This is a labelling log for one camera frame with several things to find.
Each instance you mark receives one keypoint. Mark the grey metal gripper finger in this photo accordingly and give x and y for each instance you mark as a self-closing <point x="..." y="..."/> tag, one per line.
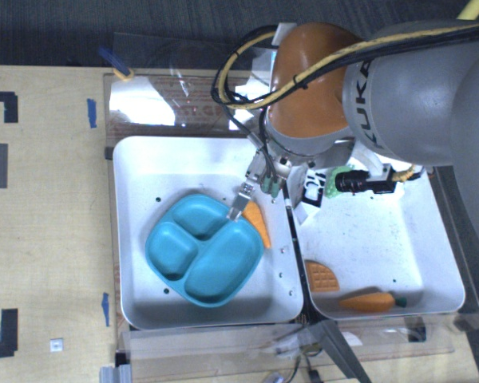
<point x="240" y="202"/>

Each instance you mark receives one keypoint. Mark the orange carrot with green top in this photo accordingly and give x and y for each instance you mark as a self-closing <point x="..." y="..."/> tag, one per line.
<point x="367" y="302"/>

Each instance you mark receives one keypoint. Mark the white plastic tray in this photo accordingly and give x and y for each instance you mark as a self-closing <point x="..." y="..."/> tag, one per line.
<point x="207" y="160"/>
<point x="383" y="245"/>

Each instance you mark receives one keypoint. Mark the white card with black print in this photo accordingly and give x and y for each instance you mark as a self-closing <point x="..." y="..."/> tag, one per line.
<point x="313" y="192"/>

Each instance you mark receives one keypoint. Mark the orange waffle biscuit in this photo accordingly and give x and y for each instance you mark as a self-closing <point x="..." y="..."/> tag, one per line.
<point x="321" y="277"/>

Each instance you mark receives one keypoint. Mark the blue divided plate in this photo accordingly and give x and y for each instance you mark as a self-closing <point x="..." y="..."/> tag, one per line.
<point x="219" y="261"/>

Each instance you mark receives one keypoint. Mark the thin black and white rod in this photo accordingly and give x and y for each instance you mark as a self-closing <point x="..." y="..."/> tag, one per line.
<point x="299" y="261"/>

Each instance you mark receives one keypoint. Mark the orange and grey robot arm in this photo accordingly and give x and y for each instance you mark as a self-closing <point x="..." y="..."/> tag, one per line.
<point x="407" y="102"/>

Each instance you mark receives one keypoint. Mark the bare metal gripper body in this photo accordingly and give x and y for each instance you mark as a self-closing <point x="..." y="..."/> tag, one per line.
<point x="291" y="168"/>

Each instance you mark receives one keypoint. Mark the black cylinder on white bracket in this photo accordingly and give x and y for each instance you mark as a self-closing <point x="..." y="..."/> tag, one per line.
<point x="353" y="181"/>

